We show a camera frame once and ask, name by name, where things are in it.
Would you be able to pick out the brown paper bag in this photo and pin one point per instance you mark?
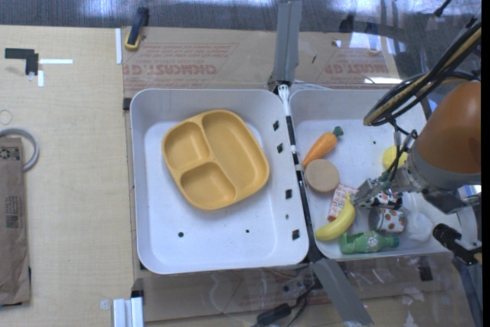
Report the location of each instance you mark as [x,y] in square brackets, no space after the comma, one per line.
[13,226]

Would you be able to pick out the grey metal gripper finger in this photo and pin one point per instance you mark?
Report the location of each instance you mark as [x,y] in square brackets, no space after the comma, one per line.
[369,185]
[363,199]

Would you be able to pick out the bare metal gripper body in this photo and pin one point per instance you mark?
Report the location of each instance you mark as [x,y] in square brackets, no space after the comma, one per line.
[402,180]

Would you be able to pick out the white can with strawberry print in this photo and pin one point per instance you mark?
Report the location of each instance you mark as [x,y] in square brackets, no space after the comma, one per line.
[390,221]

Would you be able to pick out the yellow banana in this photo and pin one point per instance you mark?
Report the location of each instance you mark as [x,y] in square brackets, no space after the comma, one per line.
[338,226]

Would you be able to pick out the orange carrot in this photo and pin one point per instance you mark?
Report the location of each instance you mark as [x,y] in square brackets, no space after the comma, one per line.
[321,147]

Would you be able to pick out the green bottle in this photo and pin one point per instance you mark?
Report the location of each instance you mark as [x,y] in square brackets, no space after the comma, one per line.
[363,243]

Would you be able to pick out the round tan biscuit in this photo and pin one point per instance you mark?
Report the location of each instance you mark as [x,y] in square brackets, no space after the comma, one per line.
[322,175]

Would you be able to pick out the red and white packet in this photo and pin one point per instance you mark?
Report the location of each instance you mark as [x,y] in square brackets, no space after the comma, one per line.
[337,199]

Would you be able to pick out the white plastic tray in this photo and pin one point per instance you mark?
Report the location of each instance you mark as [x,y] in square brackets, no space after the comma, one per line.
[356,134]
[214,233]

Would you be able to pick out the black cylinder on white bracket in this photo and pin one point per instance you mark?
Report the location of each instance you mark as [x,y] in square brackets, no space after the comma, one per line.
[448,235]

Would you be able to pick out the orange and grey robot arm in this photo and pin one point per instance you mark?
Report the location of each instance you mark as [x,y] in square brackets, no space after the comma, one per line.
[448,134]

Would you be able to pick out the yellow divided plate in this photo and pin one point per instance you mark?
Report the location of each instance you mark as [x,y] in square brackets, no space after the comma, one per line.
[226,149]

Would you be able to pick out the yellow lemon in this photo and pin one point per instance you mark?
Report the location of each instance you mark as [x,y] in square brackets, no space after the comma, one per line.
[390,157]

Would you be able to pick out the black and white carton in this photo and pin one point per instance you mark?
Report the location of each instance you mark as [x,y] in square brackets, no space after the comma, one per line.
[384,200]

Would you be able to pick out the brown cardboard board red print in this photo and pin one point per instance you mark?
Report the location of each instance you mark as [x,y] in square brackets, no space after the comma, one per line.
[229,61]

